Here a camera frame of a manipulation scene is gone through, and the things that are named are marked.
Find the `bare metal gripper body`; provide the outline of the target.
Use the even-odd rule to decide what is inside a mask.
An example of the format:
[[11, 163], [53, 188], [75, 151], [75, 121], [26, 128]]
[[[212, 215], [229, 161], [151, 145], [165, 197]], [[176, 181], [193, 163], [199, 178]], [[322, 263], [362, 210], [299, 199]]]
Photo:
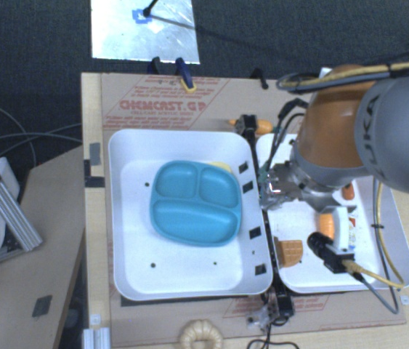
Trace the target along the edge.
[[275, 164], [271, 168], [267, 161], [260, 169], [260, 207], [265, 211], [299, 200], [309, 204], [317, 213], [324, 213], [341, 206], [333, 193], [349, 188], [349, 182], [337, 186], [321, 185], [294, 161]]

